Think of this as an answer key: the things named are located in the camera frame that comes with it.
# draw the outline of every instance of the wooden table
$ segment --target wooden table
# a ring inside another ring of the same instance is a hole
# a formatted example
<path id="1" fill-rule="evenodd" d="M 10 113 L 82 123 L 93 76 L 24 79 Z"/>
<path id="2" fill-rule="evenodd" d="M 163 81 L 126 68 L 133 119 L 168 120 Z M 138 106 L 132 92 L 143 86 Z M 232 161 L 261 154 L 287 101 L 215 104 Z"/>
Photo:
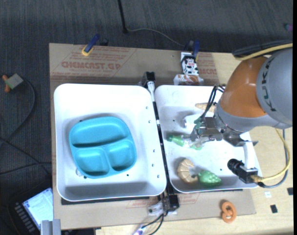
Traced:
<path id="1" fill-rule="evenodd" d="M 156 85 L 172 84 L 174 76 L 181 73 L 181 52 L 96 47 L 94 50 L 96 54 L 89 59 L 80 56 L 78 50 L 82 47 L 50 44 L 54 215 L 61 220 L 63 230 L 101 226 L 100 230 L 96 230 L 97 235 L 131 235 L 140 223 L 152 220 L 146 218 L 145 203 L 144 206 L 133 209 L 126 209 L 126 205 L 137 203 L 125 201 L 67 206 L 61 204 L 61 197 L 56 189 L 53 92 L 58 85 L 67 82 L 135 85 L 145 71 L 155 72 Z M 200 53 L 198 58 L 201 77 L 207 85 L 215 83 L 217 78 L 220 83 L 227 83 L 238 64 L 239 61 L 228 53 Z M 266 177 L 278 173 L 285 166 L 285 156 L 276 131 L 271 127 L 257 127 L 250 131 L 250 135 L 252 140 L 259 141 L 254 148 L 263 175 Z M 292 153 L 293 128 L 286 130 L 286 141 Z M 286 181 L 277 188 L 253 188 L 242 193 L 215 192 L 206 195 L 200 193 L 195 200 L 199 209 L 196 216 L 188 213 L 187 206 L 182 206 L 178 209 L 180 215 L 165 218 L 157 234 L 292 234 L 293 193 L 289 194 L 288 189 L 293 190 L 293 165 L 289 168 Z M 239 215 L 231 224 L 225 223 L 220 218 L 221 210 L 218 203 L 225 199 L 237 203 Z M 277 209 L 275 213 L 271 208 L 274 205 Z M 148 232 L 153 231 L 157 225 L 153 225 Z"/>

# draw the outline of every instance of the blue divided plate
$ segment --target blue divided plate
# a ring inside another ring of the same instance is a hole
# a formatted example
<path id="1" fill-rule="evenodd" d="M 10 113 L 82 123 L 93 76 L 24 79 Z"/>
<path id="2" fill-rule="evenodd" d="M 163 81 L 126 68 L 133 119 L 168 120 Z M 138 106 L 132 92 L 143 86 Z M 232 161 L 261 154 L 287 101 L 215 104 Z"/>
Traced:
<path id="1" fill-rule="evenodd" d="M 122 173 L 137 160 L 131 132 L 117 117 L 97 117 L 75 124 L 69 142 L 78 170 L 88 178 Z"/>

